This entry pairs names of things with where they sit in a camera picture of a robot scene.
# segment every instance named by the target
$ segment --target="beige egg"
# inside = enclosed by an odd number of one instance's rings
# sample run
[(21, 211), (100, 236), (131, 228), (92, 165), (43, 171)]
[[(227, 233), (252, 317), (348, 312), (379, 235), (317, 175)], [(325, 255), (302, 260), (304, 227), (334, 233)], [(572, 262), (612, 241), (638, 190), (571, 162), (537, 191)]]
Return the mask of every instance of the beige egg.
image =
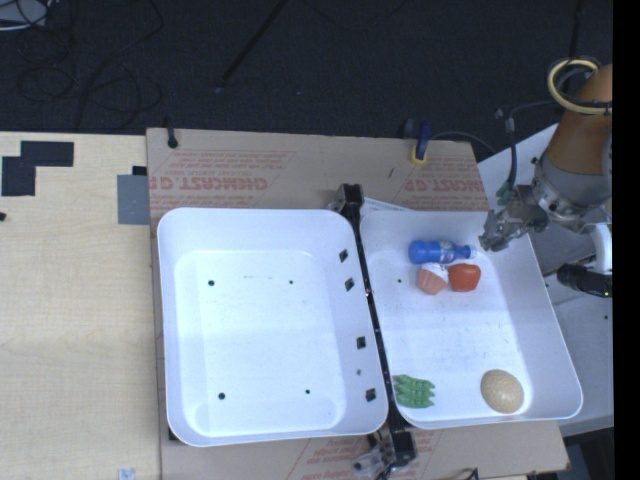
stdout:
[(504, 370), (486, 372), (482, 376), (480, 390), (489, 407), (504, 414), (516, 412), (524, 401), (522, 384)]

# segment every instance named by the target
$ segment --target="black cable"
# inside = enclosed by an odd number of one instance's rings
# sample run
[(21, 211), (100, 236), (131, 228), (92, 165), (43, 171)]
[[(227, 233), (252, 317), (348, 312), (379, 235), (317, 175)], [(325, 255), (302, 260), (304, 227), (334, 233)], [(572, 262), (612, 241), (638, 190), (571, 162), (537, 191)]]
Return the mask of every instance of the black cable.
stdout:
[(393, 462), (387, 464), (387, 466), (378, 473), (375, 480), (389, 480), (389, 475), (393, 472)]
[[(30, 27), (17, 39), (18, 53), (32, 67), (26, 68), (18, 77), (17, 86), (20, 93), (32, 101), (55, 102), (60, 99), (78, 99), (78, 109), (73, 128), (80, 129), (86, 106), (92, 103), (102, 109), (129, 114), (124, 122), (114, 129), (127, 127), (141, 112), (147, 111), (162, 100), (162, 90), (159, 84), (148, 77), (134, 75), (121, 58), (158, 33), (164, 26), (164, 19), (153, 0), (147, 0), (157, 17), (157, 25), (142, 37), (138, 37), (118, 47), (112, 53), (102, 57), (89, 51), (78, 49), (75, 40), (74, 27), (77, 22), (78, 5), (80, 2), (99, 3), (101, 5), (130, 5), (139, 0), (128, 0), (114, 3), (105, 0), (63, 0), (68, 2), (68, 25), (63, 25), (53, 13), (49, 13), (49, 26)], [(79, 57), (86, 59), (99, 59), (95, 67), (87, 77), (78, 74), (80, 65)], [(115, 69), (116, 75), (107, 81), (99, 82), (107, 69)], [(142, 84), (151, 88), (151, 96), (145, 102)], [(114, 91), (119, 85), (128, 84), (128, 91), (120, 91), (120, 94), (131, 95), (132, 105), (114, 105), (100, 95), (105, 91)]]
[(391, 11), (386, 13), (376, 23), (374, 23), (373, 25), (368, 26), (368, 27), (354, 27), (354, 26), (351, 26), (351, 25), (345, 25), (344, 23), (339, 23), (336, 19), (334, 19), (331, 16), (329, 16), (329, 14), (327, 14), (326, 12), (318, 9), (313, 4), (310, 4), (307, 0), (297, 0), (297, 1), (299, 1), (300, 3), (302, 3), (303, 5), (308, 7), (309, 9), (311, 9), (316, 14), (322, 16), (324, 19), (326, 19), (327, 21), (333, 23), (334, 25), (336, 25), (336, 26), (338, 26), (340, 28), (343, 28), (345, 30), (351, 30), (351, 31), (366, 32), (366, 31), (375, 30), (375, 28), (377, 26), (379, 26), (383, 21), (387, 20), (391, 16), (395, 15), (396, 13), (398, 13), (410, 0), (402, 0), (394, 9), (392, 9)]
[(584, 0), (577, 0), (576, 10), (573, 13), (573, 30), (571, 32), (571, 42), (569, 44), (569, 57), (574, 57), (576, 54), (576, 50), (578, 48), (578, 37), (580, 36), (580, 25), (583, 15)]
[[(524, 103), (521, 105), (515, 105), (509, 111), (509, 114), (504, 119), (505, 128), (507, 131), (508, 138), (508, 147), (511, 151), (511, 166), (509, 168), (509, 174), (507, 179), (505, 180), (503, 186), (499, 190), (499, 195), (505, 195), (504, 199), (508, 199), (508, 196), (516, 183), (516, 177), (518, 174), (518, 152), (516, 149), (516, 139), (515, 139), (515, 120), (514, 116), (517, 112), (525, 109), (531, 109), (536, 107), (543, 107), (547, 105), (557, 104), (555, 100), (544, 100), (544, 101), (536, 101), (533, 103)], [(496, 111), (496, 118), (502, 117), (504, 115), (503, 107), (499, 108)]]
[(277, 18), (278, 14), (282, 12), (282, 9), (284, 8), (284, 6), (287, 4), (288, 1), (289, 0), (279, 0), (278, 3), (275, 5), (275, 7), (271, 10), (271, 12), (269, 13), (269, 16), (267, 16), (267, 18), (262, 22), (262, 25), (260, 25), (256, 33), (251, 37), (251, 39), (246, 44), (246, 46), (242, 49), (240, 54), (231, 63), (231, 66), (229, 66), (229, 68), (224, 72), (224, 74), (220, 78), (220, 87), (218, 88), (218, 92), (224, 89), (224, 87), (227, 85), (227, 82), (229, 81), (233, 73), (235, 73), (236, 69), (238, 69), (242, 61), (245, 59), (245, 57), (249, 55), (251, 50), (253, 50), (253, 48), (258, 43), (260, 38), (265, 34), (267, 29), (271, 26), (273, 21)]
[(465, 132), (458, 132), (458, 131), (440, 132), (440, 133), (436, 133), (429, 140), (438, 140), (438, 139), (441, 139), (442, 137), (448, 137), (448, 136), (465, 137), (473, 142), (477, 142), (478, 144), (484, 146), (492, 155), (495, 155), (497, 153), (497, 151), (493, 147), (491, 147), (489, 144), (483, 141), (480, 137), (477, 137), (475, 135), (472, 135), (470, 133), (465, 133)]
[[(81, 95), (80, 95), (80, 106), (78, 108), (78, 116), (76, 118), (76, 126), (75, 126), (76, 128), (79, 128), (80, 124), (82, 123), (82, 119), (84, 117), (84, 111), (85, 111), (85, 107), (86, 107), (87, 101), (90, 101), (90, 98), (88, 97), (88, 95), (91, 93), (92, 90), (95, 89), (95, 87), (93, 87), (93, 85), (95, 84), (95, 82), (98, 79), (98, 77), (102, 74), (102, 72), (106, 69), (106, 67), (110, 63), (116, 63), (115, 62), (116, 57), (125, 54), (126, 52), (131, 50), (133, 47), (143, 43), (146, 40), (148, 40), (149, 38), (154, 36), (156, 33), (158, 33), (160, 30), (162, 30), (162, 28), (164, 27), (164, 18), (162, 17), (162, 14), (158, 10), (158, 7), (156, 6), (155, 2), (153, 0), (147, 0), (147, 1), (150, 3), (153, 11), (155, 12), (156, 16), (159, 19), (158, 26), (156, 26), (154, 29), (152, 29), (150, 32), (148, 32), (144, 36), (142, 36), (142, 37), (140, 37), (140, 38), (138, 38), (138, 39), (136, 39), (134, 41), (131, 41), (130, 43), (127, 43), (126, 45), (118, 48), (112, 55), (106, 57), (100, 63), (98, 68), (95, 69), (94, 72), (89, 76), (88, 81), (85, 84), (85, 87), (83, 88), (83, 90), (81, 92)], [(139, 86), (136, 85), (136, 94), (138, 96), (138, 99), (140, 98), (139, 90), (140, 90)], [(162, 99), (162, 95), (160, 94), (159, 98), (156, 101), (156, 103), (159, 102), (161, 99)], [(118, 127), (118, 129), (122, 129), (122, 128), (126, 127), (128, 124), (130, 124), (133, 121), (133, 119), (135, 119), (136, 114), (132, 115), (127, 122), (121, 124)]]
[(547, 73), (550, 74), (551, 70), (555, 69), (560, 63), (562, 62), (566, 63), (565, 66), (558, 69), (558, 71), (554, 74), (551, 80), (553, 88), (555, 89), (555, 91), (557, 91), (557, 94), (565, 101), (572, 103), (578, 107), (582, 107), (585, 111), (588, 111), (589, 109), (610, 109), (613, 103), (612, 101), (596, 101), (596, 100), (583, 101), (571, 94), (568, 94), (567, 92), (565, 92), (564, 89), (562, 89), (563, 86), (568, 85), (567, 82), (571, 77), (580, 73), (592, 73), (594, 71), (594, 69), (590, 69), (587, 66), (581, 66), (581, 65), (574, 66), (571, 63), (573, 60), (584, 60), (584, 61), (590, 62), (593, 64), (593, 67), (596, 70), (602, 67), (602, 63), (599, 60), (593, 57), (587, 57), (587, 56), (571, 57), (568, 59), (560, 59), (559, 61), (554, 62), (549, 67)]
[(466, 477), (464, 480), (479, 480), (479, 476), (478, 476), (478, 468), (473, 468), (473, 470), (471, 471), (471, 474)]
[(29, 18), (26, 13), (24, 12), (24, 10), (22, 9), (22, 3), (23, 0), (8, 0), (6, 2), (4, 2), (2, 5), (0, 5), (0, 7), (8, 7), (10, 5), (15, 4), (16, 10), (18, 11), (18, 14), (20, 14), (20, 16), (22, 17), (22, 19), (24, 20), (24, 23), (17, 23), (14, 25), (7, 25), (0, 27), (0, 32), (7, 32), (7, 31), (14, 31), (14, 30), (27, 30), (35, 25), (37, 25), (38, 23), (40, 23), (43, 19), (45, 19), (47, 17), (47, 15), (49, 14), (49, 9), (47, 7), (45, 7), (45, 12), (42, 16), (39, 16), (36, 20), (32, 21), (31, 18)]

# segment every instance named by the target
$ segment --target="cardboard sheet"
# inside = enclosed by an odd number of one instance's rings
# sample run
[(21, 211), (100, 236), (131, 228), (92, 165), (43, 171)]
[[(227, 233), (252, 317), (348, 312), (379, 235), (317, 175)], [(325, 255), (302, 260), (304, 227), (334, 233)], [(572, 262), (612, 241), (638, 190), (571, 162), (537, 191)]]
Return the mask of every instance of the cardboard sheet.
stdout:
[[(178, 147), (171, 148), (166, 129), (147, 130), (163, 478), (357, 478), (351, 461), (367, 451), (363, 436), (213, 448), (169, 439), (155, 243), (158, 221), (183, 206), (325, 208), (343, 183), (362, 185), (365, 197), (415, 210), (486, 211), (471, 146), (431, 141), (427, 162), (416, 166), (410, 161), (414, 143), (399, 139), (206, 130), (175, 130), (175, 138)], [(418, 458), (393, 478), (459, 478), (475, 467), (487, 478), (558, 471), (568, 464), (553, 421), (412, 433)]]

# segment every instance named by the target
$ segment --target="wooden table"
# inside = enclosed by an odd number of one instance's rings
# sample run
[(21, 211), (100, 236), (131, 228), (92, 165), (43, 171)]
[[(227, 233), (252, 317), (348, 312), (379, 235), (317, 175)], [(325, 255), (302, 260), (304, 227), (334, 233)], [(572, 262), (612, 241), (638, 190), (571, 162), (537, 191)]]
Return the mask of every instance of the wooden table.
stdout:
[[(35, 196), (0, 197), (2, 477), (195, 478), (179, 462), (206, 466), (202, 450), (165, 455), (162, 476), (150, 228), (118, 223), (117, 176), (147, 165), (146, 137), (0, 133), (0, 156), (21, 141), (73, 142), (74, 162), (38, 167)], [(302, 443), (247, 446), (218, 452), (207, 478), (277, 480)], [(447, 429), (421, 478), (472, 464), (486, 478), (563, 470), (568, 456), (555, 421)]]

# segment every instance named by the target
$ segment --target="gray surface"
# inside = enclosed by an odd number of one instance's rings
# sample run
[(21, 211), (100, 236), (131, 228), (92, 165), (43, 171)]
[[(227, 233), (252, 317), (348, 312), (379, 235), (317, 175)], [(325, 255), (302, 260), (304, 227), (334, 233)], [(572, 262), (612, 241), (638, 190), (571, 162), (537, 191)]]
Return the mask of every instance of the gray surface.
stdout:
[(44, 25), (47, 8), (37, 0), (0, 0), (0, 22), (11, 26), (37, 24)]
[(118, 176), (118, 224), (149, 225), (149, 186), (146, 176)]
[(558, 472), (558, 480), (597, 480), (595, 478), (591, 479), (589, 476), (589, 470), (587, 469), (579, 445), (567, 446), (567, 453), (569, 455), (569, 461), (571, 462), (571, 468), (568, 471)]
[[(517, 184), (531, 181), (530, 159), (540, 157), (554, 130), (555, 125), (550, 126), (518, 144)], [(509, 152), (503, 151), (478, 164), (489, 205), (494, 209), (499, 208), (494, 194), (509, 172), (509, 162)], [(545, 233), (536, 236), (535, 243), (531, 237), (541, 271), (552, 264), (581, 259), (584, 252), (573, 241), (563, 242), (564, 238), (553, 231)], [(567, 437), (613, 427), (613, 298), (603, 299), (567, 288), (557, 281), (555, 274), (546, 276), (545, 282), (584, 397), (582, 409), (575, 417), (558, 421), (560, 431)]]

